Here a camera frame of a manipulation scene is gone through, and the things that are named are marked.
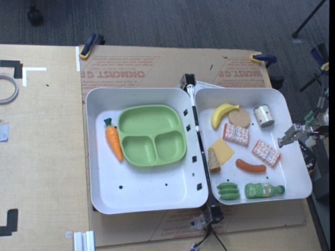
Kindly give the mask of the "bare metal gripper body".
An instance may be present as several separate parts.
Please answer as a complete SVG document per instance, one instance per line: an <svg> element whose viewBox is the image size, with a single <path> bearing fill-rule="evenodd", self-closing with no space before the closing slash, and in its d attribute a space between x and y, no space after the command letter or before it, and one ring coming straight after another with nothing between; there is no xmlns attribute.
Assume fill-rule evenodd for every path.
<svg viewBox="0 0 335 251"><path fill-rule="evenodd" d="M315 109L310 111L305 117L305 127L310 139L323 140L329 136L329 113L328 108Z"/></svg>

